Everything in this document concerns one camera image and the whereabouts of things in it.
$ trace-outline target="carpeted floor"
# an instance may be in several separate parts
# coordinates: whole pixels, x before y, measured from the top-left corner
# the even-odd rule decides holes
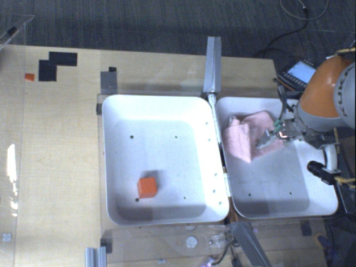
[[[302,0],[309,17],[327,0]],[[285,7],[303,16],[301,5]],[[279,0],[0,0],[0,29],[19,14],[35,14],[27,43],[39,46],[101,48],[204,55],[207,36],[222,37],[224,56],[248,57],[274,37],[303,25]],[[325,14],[306,30],[273,44],[298,57],[321,62],[355,32],[355,0],[330,0]],[[281,67],[288,58],[266,57]]]

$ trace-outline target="pink towel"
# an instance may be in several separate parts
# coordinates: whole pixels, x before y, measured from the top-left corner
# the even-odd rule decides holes
[[[222,137],[225,150],[250,163],[254,158],[283,147],[283,140],[275,140],[262,149],[256,148],[256,142],[267,130],[273,130],[273,120],[266,111],[258,112],[245,117],[241,122],[236,118],[230,119],[229,127]]]

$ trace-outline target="white cable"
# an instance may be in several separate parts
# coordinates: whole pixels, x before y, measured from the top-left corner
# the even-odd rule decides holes
[[[302,6],[303,6],[303,9],[306,8],[306,6],[304,5],[304,3],[301,1],[301,0],[297,0]],[[323,14],[325,14],[327,8],[328,8],[328,5],[329,5],[329,0],[327,0],[327,3],[325,5],[325,8],[324,10],[322,11],[322,13],[314,18],[304,18],[304,17],[299,17],[299,16],[296,16],[292,13],[290,13],[286,8],[284,8],[283,4],[282,4],[282,0],[279,1],[279,4],[280,6],[282,7],[283,11],[286,12],[288,15],[291,15],[292,17],[296,18],[296,19],[300,19],[300,20],[305,20],[305,21],[311,21],[311,20],[315,20],[315,19],[318,19],[320,18]]]

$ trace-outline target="orange block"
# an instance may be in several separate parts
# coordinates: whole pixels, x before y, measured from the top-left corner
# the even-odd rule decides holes
[[[24,78],[29,81],[34,81],[34,74],[32,73],[25,73]]]
[[[139,198],[152,198],[157,194],[156,179],[154,177],[140,178],[137,183]]]

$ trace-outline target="wooden table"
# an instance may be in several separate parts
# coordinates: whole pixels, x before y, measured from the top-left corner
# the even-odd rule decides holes
[[[77,52],[76,67],[57,66],[57,82],[38,82],[38,61],[49,51]],[[174,88],[199,92],[205,57],[159,53],[26,47],[21,186],[15,266],[84,266],[85,248],[100,244],[101,205],[97,95],[100,72],[117,67],[122,90]],[[227,95],[276,97],[271,60],[222,58]],[[312,223],[313,232],[325,232]],[[326,266],[312,237],[295,222],[259,224],[256,233],[274,263]],[[249,266],[239,251],[244,266]],[[202,258],[109,266],[197,266]],[[231,266],[229,256],[220,266]]]

